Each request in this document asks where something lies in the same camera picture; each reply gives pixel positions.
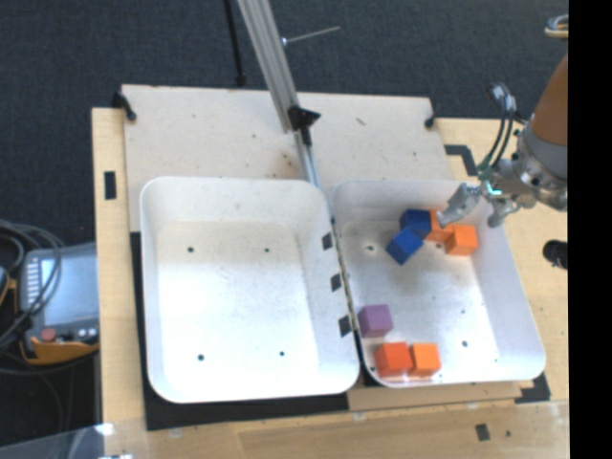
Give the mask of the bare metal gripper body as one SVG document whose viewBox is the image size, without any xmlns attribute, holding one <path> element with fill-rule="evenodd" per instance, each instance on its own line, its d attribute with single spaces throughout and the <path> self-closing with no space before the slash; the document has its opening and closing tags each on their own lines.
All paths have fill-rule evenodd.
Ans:
<svg viewBox="0 0 612 459">
<path fill-rule="evenodd" d="M 503 159 L 480 175 L 481 191 L 495 211 L 518 211 L 542 204 L 567 210 L 567 183 L 537 160 Z"/>
</svg>

